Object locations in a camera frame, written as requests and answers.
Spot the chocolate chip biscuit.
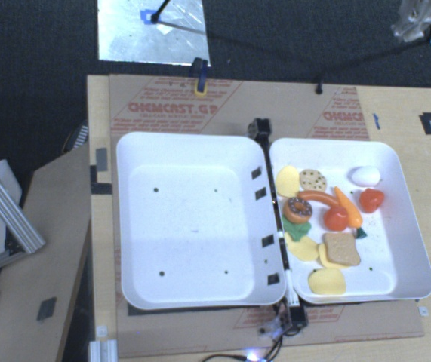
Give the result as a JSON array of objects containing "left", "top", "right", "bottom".
[{"left": 299, "top": 168, "right": 328, "bottom": 193}]

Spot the brown frosted doughnut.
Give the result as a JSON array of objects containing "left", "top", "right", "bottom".
[{"left": 283, "top": 196, "right": 314, "bottom": 225}]

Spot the red pepper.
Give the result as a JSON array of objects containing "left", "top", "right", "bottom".
[{"left": 359, "top": 188, "right": 386, "bottom": 214}]

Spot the red tomato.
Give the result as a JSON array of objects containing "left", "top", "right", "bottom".
[{"left": 322, "top": 206, "right": 349, "bottom": 232}]

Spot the orange carrot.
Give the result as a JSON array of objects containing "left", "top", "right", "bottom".
[{"left": 333, "top": 186, "right": 368, "bottom": 240}]

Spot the green lettuce leaf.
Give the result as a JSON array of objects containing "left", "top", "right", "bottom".
[{"left": 280, "top": 214, "right": 312, "bottom": 242}]

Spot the white plastic tray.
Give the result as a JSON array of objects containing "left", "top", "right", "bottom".
[
  {"left": 269, "top": 137, "right": 431, "bottom": 305},
  {"left": 115, "top": 131, "right": 288, "bottom": 311}
]

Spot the thin black and white rod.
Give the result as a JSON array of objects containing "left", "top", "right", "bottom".
[{"left": 259, "top": 133, "right": 296, "bottom": 308}]

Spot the orange-red sausage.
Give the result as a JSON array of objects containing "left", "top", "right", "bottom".
[{"left": 297, "top": 189, "right": 341, "bottom": 208}]

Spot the white egg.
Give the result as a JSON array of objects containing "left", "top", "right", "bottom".
[{"left": 350, "top": 165, "right": 382, "bottom": 187}]

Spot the brown bread slice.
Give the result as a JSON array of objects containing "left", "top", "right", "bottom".
[{"left": 322, "top": 232, "right": 362, "bottom": 267}]

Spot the brown cardboard board, red print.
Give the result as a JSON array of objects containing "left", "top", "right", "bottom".
[{"left": 108, "top": 74, "right": 426, "bottom": 358}]

